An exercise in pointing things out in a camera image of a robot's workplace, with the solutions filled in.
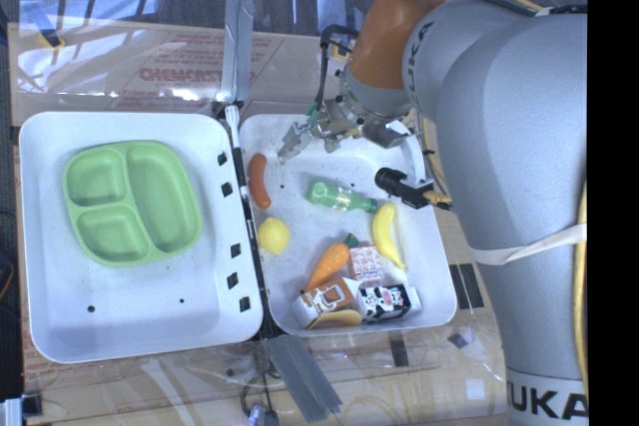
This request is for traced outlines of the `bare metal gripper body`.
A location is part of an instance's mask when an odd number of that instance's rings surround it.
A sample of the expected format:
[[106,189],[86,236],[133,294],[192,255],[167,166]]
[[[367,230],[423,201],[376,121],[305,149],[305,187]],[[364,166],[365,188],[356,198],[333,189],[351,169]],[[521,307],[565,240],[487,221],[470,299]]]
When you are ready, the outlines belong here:
[[338,95],[320,104],[313,102],[308,110],[308,125],[314,137],[366,139],[384,149],[399,146],[402,133],[390,124],[394,118],[380,116],[364,108],[358,101]]

